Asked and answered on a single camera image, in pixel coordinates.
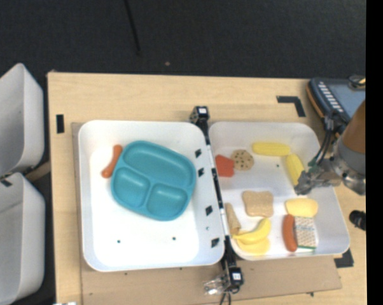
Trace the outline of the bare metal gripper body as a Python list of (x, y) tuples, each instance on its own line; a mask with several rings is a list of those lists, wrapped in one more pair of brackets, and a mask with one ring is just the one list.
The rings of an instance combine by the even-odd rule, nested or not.
[(339, 186), (345, 187), (360, 196), (366, 194), (365, 176), (351, 169), (336, 171), (334, 168), (318, 168), (311, 173), (311, 181), (316, 187)]

